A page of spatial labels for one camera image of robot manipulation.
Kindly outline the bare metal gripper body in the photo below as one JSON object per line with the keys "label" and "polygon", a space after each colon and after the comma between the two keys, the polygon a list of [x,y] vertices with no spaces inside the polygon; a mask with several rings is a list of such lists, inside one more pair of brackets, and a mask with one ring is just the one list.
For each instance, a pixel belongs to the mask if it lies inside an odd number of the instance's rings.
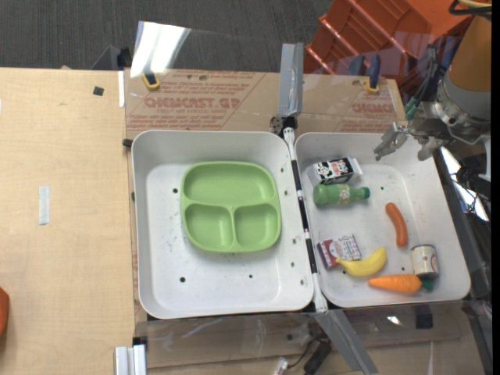
{"label": "bare metal gripper body", "polygon": [[457,140],[475,145],[491,132],[491,105],[458,105],[453,101],[408,102],[405,118],[417,138]]}

